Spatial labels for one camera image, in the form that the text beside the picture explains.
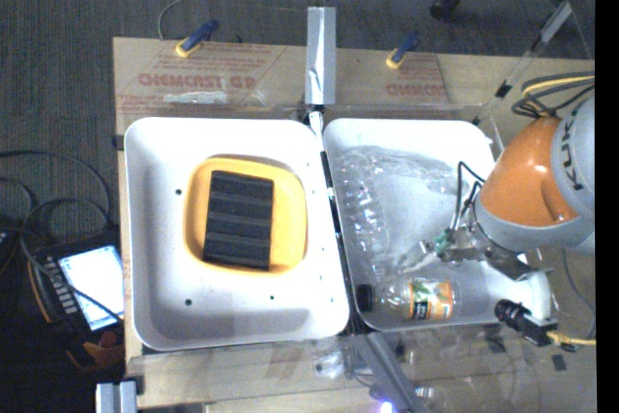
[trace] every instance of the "white tray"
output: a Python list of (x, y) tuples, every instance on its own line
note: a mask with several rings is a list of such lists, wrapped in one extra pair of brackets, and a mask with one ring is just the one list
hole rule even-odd
[[(349, 306), (319, 155), (294, 121), (145, 118), (125, 136), (133, 325), (160, 351), (321, 339), (346, 325)], [(218, 271), (184, 246), (184, 192), (214, 156), (279, 162), (304, 186), (308, 245), (286, 273)]]

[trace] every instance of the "bottle label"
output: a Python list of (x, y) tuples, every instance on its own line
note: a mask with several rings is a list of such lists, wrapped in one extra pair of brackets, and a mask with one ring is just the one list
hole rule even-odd
[(414, 279), (409, 282), (412, 320), (447, 320), (454, 309), (454, 291), (448, 280)]

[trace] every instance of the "chair wheel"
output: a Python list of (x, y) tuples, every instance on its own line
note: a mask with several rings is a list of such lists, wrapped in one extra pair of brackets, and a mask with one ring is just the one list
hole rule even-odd
[(434, 3), (429, 8), (429, 13), (434, 19), (449, 21), (456, 3), (456, 0), (434, 0)]

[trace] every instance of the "black connector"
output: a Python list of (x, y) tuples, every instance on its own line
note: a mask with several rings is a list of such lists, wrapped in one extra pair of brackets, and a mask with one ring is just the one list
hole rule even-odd
[(532, 344), (540, 347), (552, 344), (552, 339), (548, 337), (547, 333), (548, 331), (554, 331), (557, 328), (557, 324), (536, 324), (527, 318), (527, 315), (531, 314), (531, 310), (528, 310), (520, 303), (501, 300), (494, 307), (494, 314), (500, 322), (504, 322), (508, 327), (520, 332), (522, 337)]

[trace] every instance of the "table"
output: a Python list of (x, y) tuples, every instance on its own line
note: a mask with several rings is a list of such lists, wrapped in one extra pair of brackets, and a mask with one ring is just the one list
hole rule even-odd
[[(234, 117), (249, 112), (258, 117), (289, 117), (303, 98), (304, 47), (207, 43), (195, 58), (181, 60), (174, 55), (174, 45), (155, 40), (114, 39), (119, 142), (131, 122), (147, 115)], [(398, 73), (386, 67), (388, 55), (382, 51), (338, 49), (338, 102), (342, 102), (339, 113), (346, 115), (361, 109), (371, 115), (385, 115), (392, 109), (392, 115), (432, 118), (436, 112), (447, 111), (468, 117), (482, 108), (518, 63), (514, 57), (411, 53)], [(537, 59), (524, 78), (594, 68), (594, 61)], [(517, 91), (512, 93), (492, 113), (492, 128), (498, 130), (505, 144), (528, 122), (510, 112), (510, 101), (516, 99)], [(179, 98), (211, 99), (223, 106), (179, 103)], [(329, 411), (376, 410), (376, 401), (369, 397), (365, 385), (343, 374), (330, 378), (321, 361), (331, 356), (332, 351), (345, 349), (345, 337), (171, 353), (149, 353), (143, 349), (132, 326), (128, 198), (122, 150), (118, 152), (118, 170), (127, 376), (139, 378), (140, 409), (196, 403), (210, 404), (202, 406), (208, 411), (264, 410), (261, 404), (279, 408), (277, 411), (290, 411), (294, 404), (295, 411), (316, 411), (315, 405), (323, 403), (333, 408)], [(486, 359), (478, 334), (445, 335), (459, 339), (459, 343), (448, 344), (433, 336), (433, 345), (428, 345), (419, 342), (430, 339), (427, 335), (407, 338), (410, 356), (400, 358), (404, 365), (412, 366), (413, 354), (417, 356), (413, 364), (416, 378), (449, 379), (456, 376), (454, 363), (456, 368), (479, 376), (485, 376), (496, 366)], [(523, 351), (518, 341), (505, 345), (518, 357), (515, 367), (524, 367), (527, 357), (523, 353), (533, 351)], [(415, 351), (419, 346), (426, 348), (427, 360), (419, 359), (420, 352)], [(447, 369), (436, 371), (432, 353), (451, 350), (457, 355), (462, 346), (468, 350), (465, 356), (458, 357)], [(586, 364), (580, 369), (595, 367), (595, 355), (585, 358)], [(322, 373), (317, 372), (317, 363), (323, 365)]]

